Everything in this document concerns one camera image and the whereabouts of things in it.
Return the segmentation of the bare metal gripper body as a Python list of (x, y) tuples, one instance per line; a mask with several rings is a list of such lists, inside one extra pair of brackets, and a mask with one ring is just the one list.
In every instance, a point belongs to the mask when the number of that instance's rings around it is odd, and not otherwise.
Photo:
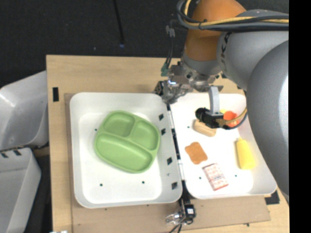
[(180, 61), (168, 69), (168, 86), (190, 86), (198, 92), (205, 92), (214, 83), (221, 68), (216, 61)]

